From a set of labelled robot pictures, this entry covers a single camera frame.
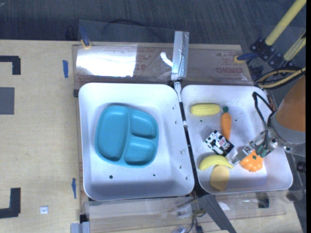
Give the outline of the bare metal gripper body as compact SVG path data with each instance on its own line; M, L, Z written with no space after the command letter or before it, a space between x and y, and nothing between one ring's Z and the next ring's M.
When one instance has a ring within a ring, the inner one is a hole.
M271 153L278 147L278 141L270 137L268 131L262 131L249 142L249 146L254 149L256 153Z

